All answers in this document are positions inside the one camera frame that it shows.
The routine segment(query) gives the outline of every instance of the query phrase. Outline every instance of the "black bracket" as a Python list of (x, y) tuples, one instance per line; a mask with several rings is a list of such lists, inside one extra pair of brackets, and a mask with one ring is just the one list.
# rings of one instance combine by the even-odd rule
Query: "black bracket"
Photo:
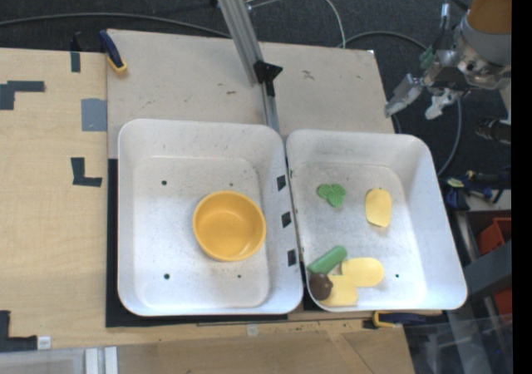
[(273, 80), (281, 73), (283, 68), (281, 66), (268, 64), (264, 61), (256, 61), (253, 65), (253, 69), (255, 70), (255, 76), (257, 76), (259, 83), (266, 84), (266, 94), (275, 97)]
[(37, 350), (37, 336), (9, 337), (9, 311), (0, 311), (0, 353)]

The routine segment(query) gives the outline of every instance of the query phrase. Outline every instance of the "orange bowl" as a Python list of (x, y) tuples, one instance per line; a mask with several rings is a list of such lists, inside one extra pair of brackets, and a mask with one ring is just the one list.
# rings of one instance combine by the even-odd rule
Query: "orange bowl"
[(192, 218), (196, 241), (211, 258), (236, 262), (259, 251), (266, 239), (266, 220), (247, 195), (218, 191), (196, 206)]

